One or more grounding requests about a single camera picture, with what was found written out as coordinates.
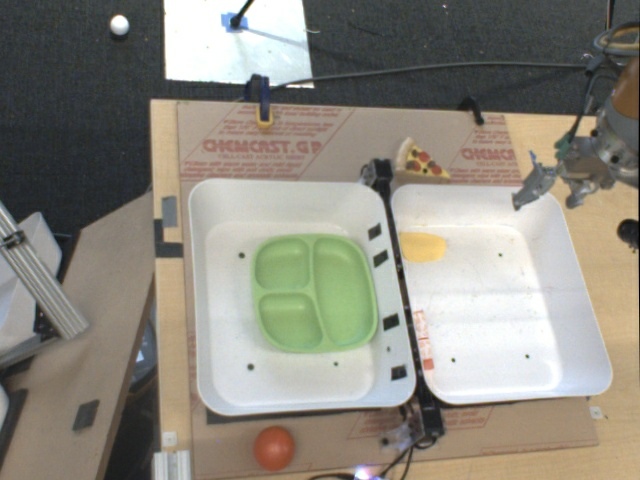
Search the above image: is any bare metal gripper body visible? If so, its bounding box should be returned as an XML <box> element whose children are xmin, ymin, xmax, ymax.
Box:
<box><xmin>555</xmin><ymin>135</ymin><xmax>640</xmax><ymax>195</ymax></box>

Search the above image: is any toy pizza slice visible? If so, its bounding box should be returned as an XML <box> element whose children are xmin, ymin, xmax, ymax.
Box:
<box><xmin>394</xmin><ymin>136</ymin><xmax>452</xmax><ymax>186</ymax></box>

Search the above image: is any yellow oval biscuit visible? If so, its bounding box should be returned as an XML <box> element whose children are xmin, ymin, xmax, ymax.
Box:
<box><xmin>398</xmin><ymin>231</ymin><xmax>448</xmax><ymax>265</ymax></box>

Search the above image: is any white plastic tray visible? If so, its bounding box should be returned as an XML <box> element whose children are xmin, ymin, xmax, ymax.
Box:
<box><xmin>389</xmin><ymin>183</ymin><xmax>614</xmax><ymax>407</ymax></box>
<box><xmin>187</xmin><ymin>177</ymin><xmax>418</xmax><ymax>417</ymax></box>

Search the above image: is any thin black and white rod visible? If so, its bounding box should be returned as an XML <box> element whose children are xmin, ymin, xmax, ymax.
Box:
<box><xmin>381</xmin><ymin>182</ymin><xmax>435</xmax><ymax>410</ymax></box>

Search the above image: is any brown cardboard board red print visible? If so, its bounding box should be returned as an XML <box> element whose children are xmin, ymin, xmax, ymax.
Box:
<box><xmin>175</xmin><ymin>100</ymin><xmax>600</xmax><ymax>480</ymax></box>

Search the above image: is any green divided plate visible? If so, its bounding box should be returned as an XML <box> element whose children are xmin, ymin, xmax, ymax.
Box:
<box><xmin>251</xmin><ymin>233</ymin><xmax>379</xmax><ymax>355</ymax></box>

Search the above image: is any orange-red ball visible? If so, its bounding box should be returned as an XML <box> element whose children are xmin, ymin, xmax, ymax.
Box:
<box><xmin>252</xmin><ymin>425</ymin><xmax>297</xmax><ymax>472</ymax></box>

